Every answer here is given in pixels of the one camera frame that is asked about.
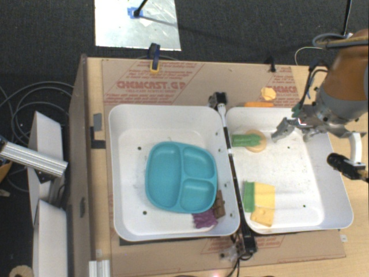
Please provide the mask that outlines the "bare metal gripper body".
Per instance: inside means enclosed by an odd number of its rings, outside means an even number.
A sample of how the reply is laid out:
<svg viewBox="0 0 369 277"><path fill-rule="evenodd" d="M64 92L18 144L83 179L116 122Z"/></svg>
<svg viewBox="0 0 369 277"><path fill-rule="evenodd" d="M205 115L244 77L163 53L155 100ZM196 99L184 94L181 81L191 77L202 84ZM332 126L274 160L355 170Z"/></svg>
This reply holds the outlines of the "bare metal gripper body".
<svg viewBox="0 0 369 277"><path fill-rule="evenodd" d="M295 106L295 125L301 131L314 128L320 133L331 133L336 137L349 137L345 126L356 119L354 105L341 103L329 107L324 103L300 104Z"/></svg>

